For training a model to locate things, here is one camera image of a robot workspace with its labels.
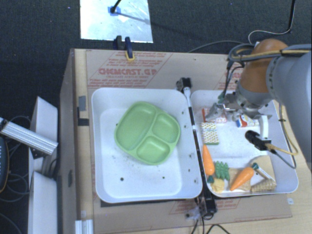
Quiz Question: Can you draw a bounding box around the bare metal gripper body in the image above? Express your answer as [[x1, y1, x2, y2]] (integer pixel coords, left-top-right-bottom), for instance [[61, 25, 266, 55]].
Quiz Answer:
[[218, 93, 267, 119]]

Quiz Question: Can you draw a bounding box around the red and white packet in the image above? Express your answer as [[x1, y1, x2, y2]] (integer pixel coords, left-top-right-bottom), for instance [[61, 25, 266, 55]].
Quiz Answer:
[[202, 107, 228, 124]]

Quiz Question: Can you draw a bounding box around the blue red white carton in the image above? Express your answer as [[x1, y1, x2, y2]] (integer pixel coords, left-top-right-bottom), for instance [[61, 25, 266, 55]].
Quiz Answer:
[[235, 114, 260, 128]]

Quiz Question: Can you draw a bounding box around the thin black and white rod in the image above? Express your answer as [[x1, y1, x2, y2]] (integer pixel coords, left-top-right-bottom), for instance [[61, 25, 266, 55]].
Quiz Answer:
[[183, 87, 208, 197]]

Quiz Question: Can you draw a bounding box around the white plastic tray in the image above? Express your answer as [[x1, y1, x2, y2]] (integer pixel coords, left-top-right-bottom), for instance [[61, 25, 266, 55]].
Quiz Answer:
[[91, 87, 204, 204], [190, 89, 299, 198]]

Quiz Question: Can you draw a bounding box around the orange carrot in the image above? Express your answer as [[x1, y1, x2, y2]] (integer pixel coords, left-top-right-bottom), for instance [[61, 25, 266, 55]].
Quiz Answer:
[[229, 162, 259, 192], [202, 144, 216, 183]]

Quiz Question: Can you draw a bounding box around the yellow and green toy pineapple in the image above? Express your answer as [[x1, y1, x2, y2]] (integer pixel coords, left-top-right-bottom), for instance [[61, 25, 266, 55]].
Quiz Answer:
[[210, 160, 231, 194]]

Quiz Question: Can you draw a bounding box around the tan biscuit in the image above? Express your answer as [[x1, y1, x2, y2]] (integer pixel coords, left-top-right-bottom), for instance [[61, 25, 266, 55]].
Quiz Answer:
[[227, 167, 252, 193]]

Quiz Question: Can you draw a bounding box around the green divided plate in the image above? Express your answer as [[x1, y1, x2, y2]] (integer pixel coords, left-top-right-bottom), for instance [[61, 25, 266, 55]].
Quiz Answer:
[[114, 101, 182, 166]]

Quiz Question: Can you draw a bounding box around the tan pizza slice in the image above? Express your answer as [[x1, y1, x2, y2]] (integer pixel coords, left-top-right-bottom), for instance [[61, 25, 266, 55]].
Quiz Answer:
[[250, 155, 277, 193]]

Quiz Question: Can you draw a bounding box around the brown cardboard board red print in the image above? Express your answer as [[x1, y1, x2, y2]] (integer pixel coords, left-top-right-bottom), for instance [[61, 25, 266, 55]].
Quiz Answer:
[[85, 49, 293, 230]]

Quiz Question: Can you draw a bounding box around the black cylinder on white bracket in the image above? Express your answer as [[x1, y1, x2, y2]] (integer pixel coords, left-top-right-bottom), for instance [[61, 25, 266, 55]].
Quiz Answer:
[[244, 115, 273, 152]]

